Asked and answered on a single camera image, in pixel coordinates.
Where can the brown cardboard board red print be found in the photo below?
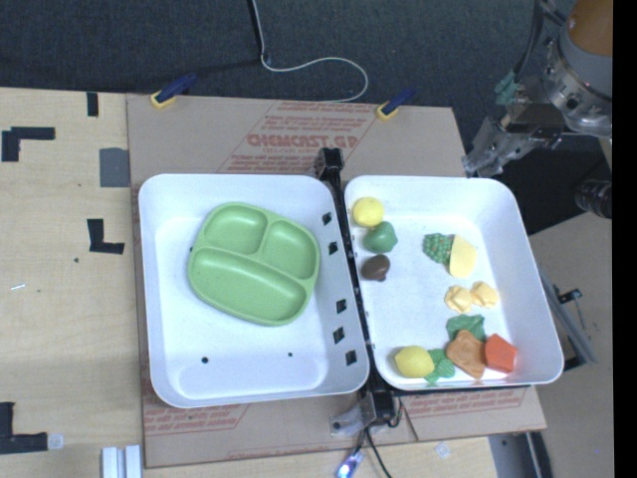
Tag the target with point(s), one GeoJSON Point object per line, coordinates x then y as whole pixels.
{"type": "Point", "coordinates": [199, 132]}

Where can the green divided plate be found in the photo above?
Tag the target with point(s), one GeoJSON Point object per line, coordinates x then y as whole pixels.
{"type": "Point", "coordinates": [249, 277]}

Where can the yellow pasta piece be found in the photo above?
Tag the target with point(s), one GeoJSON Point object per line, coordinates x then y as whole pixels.
{"type": "Point", "coordinates": [485, 295]}
{"type": "Point", "coordinates": [458, 300]}

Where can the yellow wedge slice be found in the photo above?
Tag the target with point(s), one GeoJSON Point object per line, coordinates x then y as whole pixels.
{"type": "Point", "coordinates": [463, 258]}

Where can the green lettuce leaf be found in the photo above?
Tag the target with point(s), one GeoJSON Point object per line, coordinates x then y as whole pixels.
{"type": "Point", "coordinates": [468, 324]}
{"type": "Point", "coordinates": [443, 367]}

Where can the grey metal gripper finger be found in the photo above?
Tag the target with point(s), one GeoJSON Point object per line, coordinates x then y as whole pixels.
{"type": "Point", "coordinates": [480, 150]}
{"type": "Point", "coordinates": [502, 155]}

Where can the orange red block piece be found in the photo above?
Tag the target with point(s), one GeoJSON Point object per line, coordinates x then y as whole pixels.
{"type": "Point", "coordinates": [500, 353]}

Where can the thin black rod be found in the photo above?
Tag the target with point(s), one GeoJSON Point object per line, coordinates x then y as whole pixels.
{"type": "Point", "coordinates": [356, 277]}

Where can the green bell pepper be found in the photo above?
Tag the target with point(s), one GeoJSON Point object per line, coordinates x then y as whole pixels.
{"type": "Point", "coordinates": [380, 238]}

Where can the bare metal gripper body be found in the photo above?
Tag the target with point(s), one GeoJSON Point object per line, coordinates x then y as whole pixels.
{"type": "Point", "coordinates": [542, 112]}

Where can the green peas patch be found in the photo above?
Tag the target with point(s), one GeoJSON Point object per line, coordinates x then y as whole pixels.
{"type": "Point", "coordinates": [437, 247]}

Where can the brown orange toast slice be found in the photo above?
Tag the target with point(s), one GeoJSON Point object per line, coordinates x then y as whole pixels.
{"type": "Point", "coordinates": [467, 354]}

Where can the brown mushroom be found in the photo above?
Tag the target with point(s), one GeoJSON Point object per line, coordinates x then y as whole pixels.
{"type": "Point", "coordinates": [375, 267]}

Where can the oval yellow lemon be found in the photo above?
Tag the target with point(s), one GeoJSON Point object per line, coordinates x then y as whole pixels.
{"type": "Point", "coordinates": [413, 361]}

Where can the black cylinder on white bracket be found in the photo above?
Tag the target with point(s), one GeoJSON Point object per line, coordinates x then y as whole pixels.
{"type": "Point", "coordinates": [594, 198]}

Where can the white plastic tray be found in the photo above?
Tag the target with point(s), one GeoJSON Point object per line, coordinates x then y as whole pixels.
{"type": "Point", "coordinates": [249, 361]}
{"type": "Point", "coordinates": [413, 297]}

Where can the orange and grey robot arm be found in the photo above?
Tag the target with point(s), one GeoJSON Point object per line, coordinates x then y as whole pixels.
{"type": "Point", "coordinates": [592, 23]}

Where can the round yellow lemon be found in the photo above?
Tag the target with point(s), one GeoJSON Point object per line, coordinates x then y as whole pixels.
{"type": "Point", "coordinates": [368, 211]}

